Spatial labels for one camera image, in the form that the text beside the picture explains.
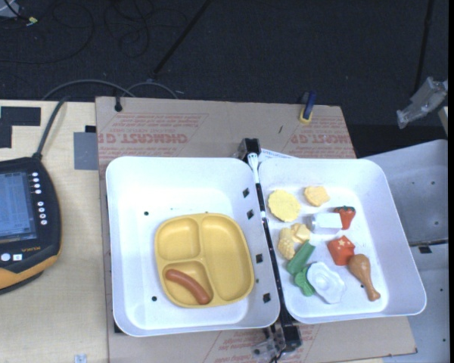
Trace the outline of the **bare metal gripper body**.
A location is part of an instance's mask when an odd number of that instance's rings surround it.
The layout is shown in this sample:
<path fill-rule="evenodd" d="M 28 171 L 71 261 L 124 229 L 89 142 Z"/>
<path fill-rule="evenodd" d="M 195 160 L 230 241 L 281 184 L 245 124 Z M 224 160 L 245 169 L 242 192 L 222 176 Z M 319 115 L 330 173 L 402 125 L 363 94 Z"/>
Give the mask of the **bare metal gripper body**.
<path fill-rule="evenodd" d="M 396 112 L 397 124 L 404 129 L 408 124 L 424 118 L 436 110 L 444 101 L 448 92 L 448 79 L 437 81 L 429 76 L 409 99 L 409 105 Z"/>

